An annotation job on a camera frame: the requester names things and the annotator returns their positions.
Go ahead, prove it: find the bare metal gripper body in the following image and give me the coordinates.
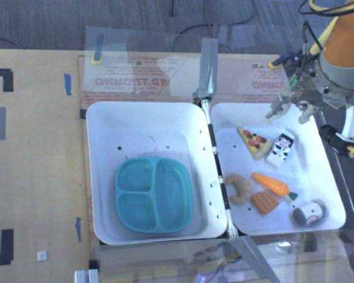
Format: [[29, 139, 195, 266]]
[[290, 75, 354, 110]]

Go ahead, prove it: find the toy pizza slice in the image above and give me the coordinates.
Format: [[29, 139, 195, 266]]
[[236, 126, 274, 161]]

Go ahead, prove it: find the white cow print carton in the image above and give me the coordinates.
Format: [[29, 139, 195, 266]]
[[265, 131, 295, 168]]

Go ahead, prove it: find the white plastic tray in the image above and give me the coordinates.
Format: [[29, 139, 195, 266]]
[[85, 101, 228, 246], [209, 102, 347, 236]]

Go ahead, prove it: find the orange toy carrot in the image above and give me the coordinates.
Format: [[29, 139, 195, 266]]
[[251, 172, 299, 202]]

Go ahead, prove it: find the tan toy croissant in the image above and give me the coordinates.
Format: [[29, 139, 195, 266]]
[[224, 173, 253, 206]]

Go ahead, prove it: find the orange toy waffle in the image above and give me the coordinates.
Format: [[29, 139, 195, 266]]
[[250, 191, 280, 216]]

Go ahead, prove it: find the small white can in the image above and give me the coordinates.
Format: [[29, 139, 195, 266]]
[[291, 200, 327, 227]]

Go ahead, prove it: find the brown cardboard board, red print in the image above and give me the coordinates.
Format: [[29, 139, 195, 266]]
[[78, 53, 354, 279]]

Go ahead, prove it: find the teal divided plate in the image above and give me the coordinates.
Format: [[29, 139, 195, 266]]
[[114, 156, 194, 234]]

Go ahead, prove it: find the black cylinder on white bracket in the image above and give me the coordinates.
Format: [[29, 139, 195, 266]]
[[318, 104, 354, 159]]

